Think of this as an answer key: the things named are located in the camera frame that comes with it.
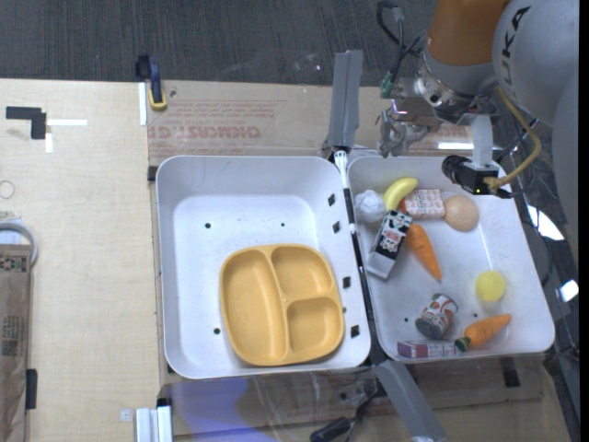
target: carrot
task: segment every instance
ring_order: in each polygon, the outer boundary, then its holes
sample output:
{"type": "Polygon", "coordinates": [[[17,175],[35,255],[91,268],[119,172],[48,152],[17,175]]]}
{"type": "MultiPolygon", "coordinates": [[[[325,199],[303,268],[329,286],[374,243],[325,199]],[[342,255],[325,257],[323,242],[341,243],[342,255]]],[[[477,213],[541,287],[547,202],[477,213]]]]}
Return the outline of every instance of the carrot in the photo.
{"type": "Polygon", "coordinates": [[[405,237],[408,244],[411,246],[419,260],[425,265],[427,270],[437,279],[442,278],[442,271],[438,263],[435,250],[433,250],[432,242],[428,237],[422,225],[411,223],[407,236],[405,237]]]}
{"type": "Polygon", "coordinates": [[[464,336],[456,339],[454,344],[462,352],[465,352],[469,347],[487,343],[492,336],[509,323],[511,318],[511,314],[499,314],[473,322],[464,329],[464,336]]]}

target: blue clamp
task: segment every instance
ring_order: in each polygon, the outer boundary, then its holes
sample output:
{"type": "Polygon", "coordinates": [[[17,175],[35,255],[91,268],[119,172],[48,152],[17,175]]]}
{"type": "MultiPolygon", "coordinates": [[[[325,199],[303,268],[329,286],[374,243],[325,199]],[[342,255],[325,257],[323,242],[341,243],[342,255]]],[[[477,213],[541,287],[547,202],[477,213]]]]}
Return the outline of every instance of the blue clamp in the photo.
{"type": "Polygon", "coordinates": [[[156,60],[148,54],[140,55],[135,63],[135,76],[138,80],[149,79],[151,86],[147,96],[152,110],[161,111],[167,106],[166,94],[159,79],[159,67],[156,60]]]}

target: yellow cable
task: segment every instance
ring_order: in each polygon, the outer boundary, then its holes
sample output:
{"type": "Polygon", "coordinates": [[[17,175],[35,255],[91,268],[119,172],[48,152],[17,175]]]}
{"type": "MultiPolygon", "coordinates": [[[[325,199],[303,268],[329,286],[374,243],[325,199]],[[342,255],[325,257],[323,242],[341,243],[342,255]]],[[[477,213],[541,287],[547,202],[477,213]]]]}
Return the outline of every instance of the yellow cable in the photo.
{"type": "Polygon", "coordinates": [[[505,96],[505,94],[503,93],[503,90],[501,90],[501,87],[497,86],[497,92],[499,93],[499,96],[501,97],[503,103],[505,103],[505,105],[507,106],[509,111],[522,124],[522,126],[524,126],[525,130],[527,131],[527,134],[534,141],[534,151],[532,152],[532,154],[530,154],[524,160],[524,162],[522,162],[519,165],[519,167],[517,169],[515,169],[510,174],[505,175],[505,177],[501,177],[500,179],[498,179],[497,177],[485,177],[483,179],[484,182],[487,185],[489,185],[489,188],[491,190],[494,190],[494,191],[498,190],[506,183],[509,183],[511,180],[513,180],[515,177],[517,177],[520,173],[522,173],[524,171],[524,169],[526,169],[532,163],[532,161],[538,156],[538,154],[542,151],[542,142],[540,141],[540,138],[537,137],[536,133],[534,133],[532,131],[532,128],[530,128],[529,124],[525,121],[524,117],[522,116],[522,113],[520,113],[517,110],[517,108],[514,106],[514,104],[505,96]]]}

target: banana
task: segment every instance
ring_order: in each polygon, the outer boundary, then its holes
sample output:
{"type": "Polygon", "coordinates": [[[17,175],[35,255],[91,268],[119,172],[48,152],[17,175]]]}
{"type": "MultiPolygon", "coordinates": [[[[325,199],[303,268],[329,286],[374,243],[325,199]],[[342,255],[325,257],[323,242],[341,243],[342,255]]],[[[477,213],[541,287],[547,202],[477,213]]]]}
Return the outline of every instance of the banana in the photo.
{"type": "Polygon", "coordinates": [[[417,188],[418,181],[415,177],[401,177],[393,181],[383,195],[383,201],[387,210],[396,210],[403,197],[417,188]]]}

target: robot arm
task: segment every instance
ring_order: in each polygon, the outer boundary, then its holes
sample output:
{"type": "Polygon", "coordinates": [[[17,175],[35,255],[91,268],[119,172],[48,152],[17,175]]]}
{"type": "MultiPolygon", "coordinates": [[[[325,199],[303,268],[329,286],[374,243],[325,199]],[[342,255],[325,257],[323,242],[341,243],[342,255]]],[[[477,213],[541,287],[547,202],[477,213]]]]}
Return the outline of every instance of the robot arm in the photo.
{"type": "MultiPolygon", "coordinates": [[[[579,0],[438,0],[417,75],[395,84],[383,112],[381,154],[401,154],[441,122],[468,123],[484,114],[481,102],[500,87],[516,107],[553,128],[557,188],[576,235],[579,13],[579,0]]],[[[452,175],[458,165],[448,164],[446,176],[465,190],[497,193],[463,184],[452,175]]]]}

